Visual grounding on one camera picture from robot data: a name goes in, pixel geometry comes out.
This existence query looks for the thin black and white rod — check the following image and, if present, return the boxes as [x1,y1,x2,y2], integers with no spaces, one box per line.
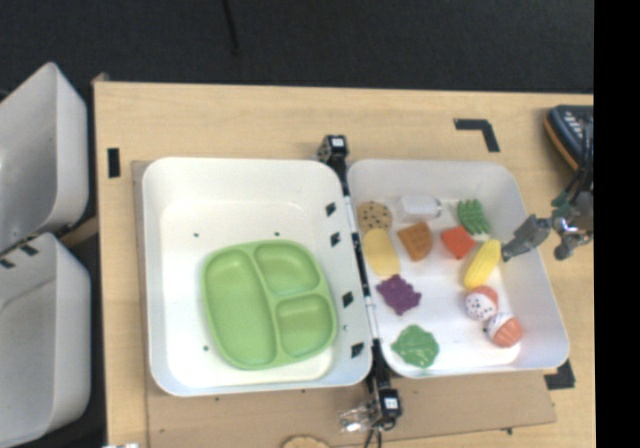
[331,155,390,393]

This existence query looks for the brown toy waffle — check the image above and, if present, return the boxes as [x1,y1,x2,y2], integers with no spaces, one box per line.
[396,220,435,263]

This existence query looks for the white plastic tray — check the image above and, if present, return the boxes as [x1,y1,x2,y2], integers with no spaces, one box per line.
[345,158,572,380]
[141,156,374,398]

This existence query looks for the green toy lettuce leaf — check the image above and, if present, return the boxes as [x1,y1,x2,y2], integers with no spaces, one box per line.
[389,324,441,370]

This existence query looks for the tan chocolate chip biscuit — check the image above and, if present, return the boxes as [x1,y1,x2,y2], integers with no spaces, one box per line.
[355,200,394,234]

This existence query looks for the purple toy grapes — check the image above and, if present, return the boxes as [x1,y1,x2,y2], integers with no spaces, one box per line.
[375,273,423,317]

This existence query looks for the green ridged toy vegetable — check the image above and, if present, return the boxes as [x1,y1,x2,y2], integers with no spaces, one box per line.
[455,198,492,239]

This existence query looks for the yellow toy potato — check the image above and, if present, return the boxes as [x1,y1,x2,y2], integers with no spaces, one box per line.
[361,227,402,278]

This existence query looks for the black block with wires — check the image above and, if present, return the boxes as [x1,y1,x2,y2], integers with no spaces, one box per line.
[316,134,350,163]
[374,387,402,420]

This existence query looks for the orange-red toy wedge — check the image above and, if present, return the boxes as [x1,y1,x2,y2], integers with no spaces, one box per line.
[440,225,478,261]

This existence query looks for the yellow toy corn cob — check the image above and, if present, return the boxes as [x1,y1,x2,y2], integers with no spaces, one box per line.
[462,238,503,291]

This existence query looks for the clear plastic bottle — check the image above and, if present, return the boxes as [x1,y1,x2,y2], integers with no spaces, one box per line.
[396,193,444,224]

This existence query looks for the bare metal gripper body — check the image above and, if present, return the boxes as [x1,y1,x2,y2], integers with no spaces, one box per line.
[551,213,595,261]

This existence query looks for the green divided plate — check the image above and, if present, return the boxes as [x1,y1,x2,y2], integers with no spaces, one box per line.
[201,238,338,372]

